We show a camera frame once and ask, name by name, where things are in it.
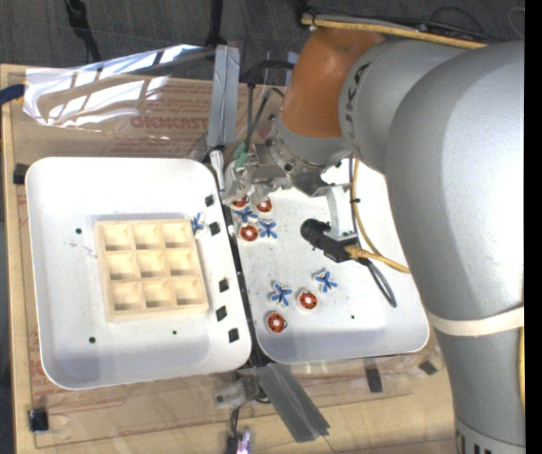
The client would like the white plastic tray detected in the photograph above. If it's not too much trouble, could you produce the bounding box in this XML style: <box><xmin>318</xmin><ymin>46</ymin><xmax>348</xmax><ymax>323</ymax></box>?
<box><xmin>221</xmin><ymin>158</ymin><xmax>431</xmax><ymax>365</ymax></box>
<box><xmin>24</xmin><ymin>156</ymin><xmax>254</xmax><ymax>392</ymax></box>

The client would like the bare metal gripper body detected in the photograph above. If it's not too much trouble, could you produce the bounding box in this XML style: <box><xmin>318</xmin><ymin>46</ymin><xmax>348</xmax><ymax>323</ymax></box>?
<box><xmin>243</xmin><ymin>140</ymin><xmax>334</xmax><ymax>197</ymax></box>

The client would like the pale wooden grid box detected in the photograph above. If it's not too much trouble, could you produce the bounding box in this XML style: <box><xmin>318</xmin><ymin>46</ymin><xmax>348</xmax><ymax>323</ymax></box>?
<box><xmin>93</xmin><ymin>218</ymin><xmax>211</xmax><ymax>323</ymax></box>

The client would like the black cylinder on white bracket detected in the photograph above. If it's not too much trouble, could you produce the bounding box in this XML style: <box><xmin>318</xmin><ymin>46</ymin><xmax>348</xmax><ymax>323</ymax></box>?
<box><xmin>300</xmin><ymin>183</ymin><xmax>362</xmax><ymax>264</ymax></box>

